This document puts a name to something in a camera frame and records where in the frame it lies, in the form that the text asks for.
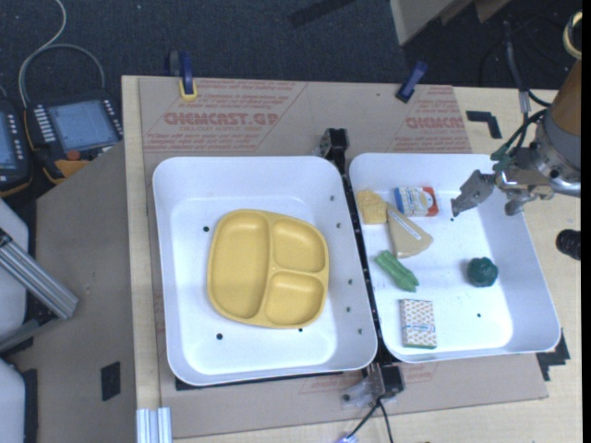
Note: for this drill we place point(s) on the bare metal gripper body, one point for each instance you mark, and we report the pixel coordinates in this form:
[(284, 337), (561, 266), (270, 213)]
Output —
[(526, 178)]

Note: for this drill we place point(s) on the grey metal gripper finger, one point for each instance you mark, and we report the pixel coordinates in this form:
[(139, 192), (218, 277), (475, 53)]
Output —
[(475, 189), (515, 205)]

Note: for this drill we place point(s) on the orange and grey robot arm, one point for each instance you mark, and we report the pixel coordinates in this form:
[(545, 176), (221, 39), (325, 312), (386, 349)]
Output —
[(567, 109)]

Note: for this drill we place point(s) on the white blue and orange carton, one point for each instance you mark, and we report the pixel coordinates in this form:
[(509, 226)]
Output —
[(415, 201)]

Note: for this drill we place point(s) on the dark green toy broccoli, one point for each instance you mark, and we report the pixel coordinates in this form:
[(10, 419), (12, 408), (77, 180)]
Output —
[(481, 272)]

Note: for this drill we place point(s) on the beige toy cheese wedge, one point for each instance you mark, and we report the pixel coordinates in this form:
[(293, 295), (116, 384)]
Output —
[(408, 238)]

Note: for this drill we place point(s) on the pale yellow toy corn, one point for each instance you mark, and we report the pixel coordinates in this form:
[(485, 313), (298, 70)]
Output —
[(370, 207)]

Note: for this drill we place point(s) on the green toy beans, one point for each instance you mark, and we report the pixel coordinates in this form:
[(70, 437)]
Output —
[(397, 271)]

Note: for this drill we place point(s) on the white plastic tray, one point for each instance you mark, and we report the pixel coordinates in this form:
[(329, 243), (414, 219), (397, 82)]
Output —
[(461, 312), (194, 270)]

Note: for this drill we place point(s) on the thin black and white rod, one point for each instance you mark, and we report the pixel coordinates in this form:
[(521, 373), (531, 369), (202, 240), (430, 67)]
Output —
[(360, 243)]

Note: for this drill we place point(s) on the orange patterned packet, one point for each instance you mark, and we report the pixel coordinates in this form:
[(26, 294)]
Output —
[(418, 323)]

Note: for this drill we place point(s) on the yellow divided plate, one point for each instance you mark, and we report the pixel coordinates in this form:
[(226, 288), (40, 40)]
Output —
[(240, 266)]

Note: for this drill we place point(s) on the brown cardboard board, red print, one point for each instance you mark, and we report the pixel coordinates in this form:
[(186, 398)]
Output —
[(221, 118)]

